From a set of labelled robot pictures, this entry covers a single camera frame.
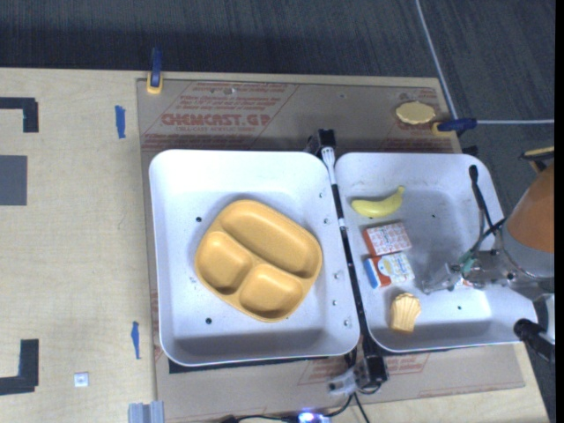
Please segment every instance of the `toy banana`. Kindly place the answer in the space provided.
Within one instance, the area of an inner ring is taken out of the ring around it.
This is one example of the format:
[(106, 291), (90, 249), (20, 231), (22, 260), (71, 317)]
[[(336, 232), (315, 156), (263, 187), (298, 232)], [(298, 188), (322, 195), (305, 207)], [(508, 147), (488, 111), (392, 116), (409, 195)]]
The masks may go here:
[(401, 207), (403, 202), (403, 194), (405, 187), (397, 187), (397, 191), (390, 197), (386, 197), (380, 201), (368, 201), (355, 199), (351, 202), (351, 207), (362, 216), (369, 218), (381, 218), (388, 216)]

